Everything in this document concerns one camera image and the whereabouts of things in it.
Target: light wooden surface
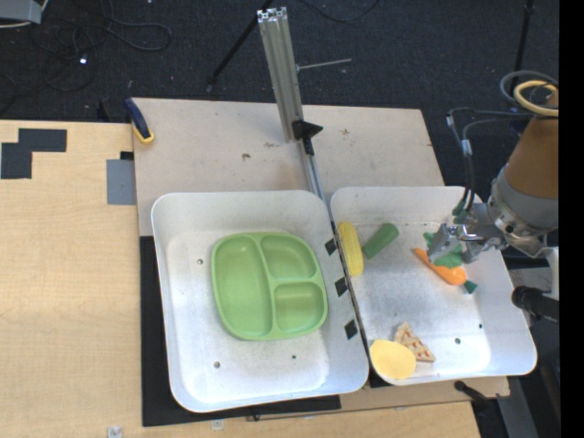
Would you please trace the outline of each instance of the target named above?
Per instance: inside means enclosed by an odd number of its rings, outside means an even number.
[[[140,234],[150,209],[172,192],[309,190],[276,104],[134,99],[155,135],[134,141]],[[416,109],[303,106],[323,127],[312,142],[326,202],[343,186],[443,185]]]
[[[68,146],[33,153],[32,179],[0,180],[3,434],[105,437],[117,425],[124,437],[480,436],[458,391],[443,396],[448,403],[397,410],[229,419],[221,432],[209,422],[142,427],[137,207],[108,205],[106,188],[106,160],[132,149],[130,125],[3,120],[0,141],[16,141],[19,128],[67,129]],[[487,395],[507,387],[504,379],[480,380],[468,383]],[[401,395],[403,403],[427,403],[441,385],[383,390],[393,396],[363,390],[342,400],[357,409],[391,407]]]

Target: black mat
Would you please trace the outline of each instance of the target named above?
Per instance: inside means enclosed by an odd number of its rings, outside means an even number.
[[[154,239],[140,239],[141,253],[141,364],[142,364],[142,425],[145,427],[186,422],[202,422],[229,417],[253,417],[291,412],[318,412],[340,409],[338,395],[293,401],[272,402],[258,406],[229,409],[220,412],[190,412],[172,396],[156,248]]]

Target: metal rod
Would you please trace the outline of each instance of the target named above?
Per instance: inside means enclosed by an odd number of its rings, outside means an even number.
[[[350,61],[352,61],[352,58],[343,58],[342,60],[335,60],[332,62],[314,63],[312,65],[303,65],[302,67],[300,65],[296,65],[296,70],[300,71],[301,69],[306,68],[325,67],[326,65],[336,65],[337,63],[347,63]]]
[[[270,78],[272,79],[286,141],[295,141],[297,143],[298,154],[304,164],[310,191],[326,202],[320,185],[314,155],[306,152],[302,140],[295,137],[292,126],[296,120],[303,120],[304,116],[302,114],[300,88],[292,51],[292,40],[288,27],[287,10],[282,7],[280,9],[270,8],[266,11],[258,11],[257,22],[264,43],[267,65],[270,70]]]

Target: tripod leg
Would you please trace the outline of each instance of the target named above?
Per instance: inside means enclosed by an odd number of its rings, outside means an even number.
[[[273,1],[274,0],[266,0],[264,2],[264,5],[262,6],[262,10],[265,11],[270,5],[272,5],[272,2]],[[257,25],[257,17],[254,15],[254,18],[250,21],[249,25],[247,25],[247,28],[242,33],[242,35],[235,41],[234,46],[231,47],[231,50],[227,53],[227,55],[225,56],[225,58],[219,64],[219,67],[217,67],[217,69],[213,72],[213,74],[210,75],[209,78],[207,79],[207,82],[209,83],[207,85],[207,92],[211,92],[213,90],[213,84],[215,84],[215,82],[217,81],[217,77],[221,74],[221,72],[227,66],[227,64],[229,63],[229,61],[235,55],[235,52],[237,52],[237,50],[239,49],[239,47],[242,46],[242,44],[245,42],[245,40],[247,39],[247,37],[250,35],[250,33],[256,27],[256,25]]]
[[[527,30],[529,29],[529,19],[535,13],[536,8],[534,7],[535,0],[527,0],[526,5],[523,7],[524,10],[524,17],[523,17],[523,27],[521,28],[521,37],[519,38],[519,48],[517,50],[517,56],[515,61],[515,71],[519,71],[521,69],[521,65],[523,64],[523,52],[526,47],[526,40],[527,40]],[[513,92],[515,86],[517,84],[517,78],[513,78],[511,80],[511,87],[510,92]]]

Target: green plate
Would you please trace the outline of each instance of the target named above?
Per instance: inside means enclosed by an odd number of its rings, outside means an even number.
[[[211,273],[221,320],[240,339],[301,336],[319,328],[327,317],[318,260],[295,235],[224,237],[213,249]]]

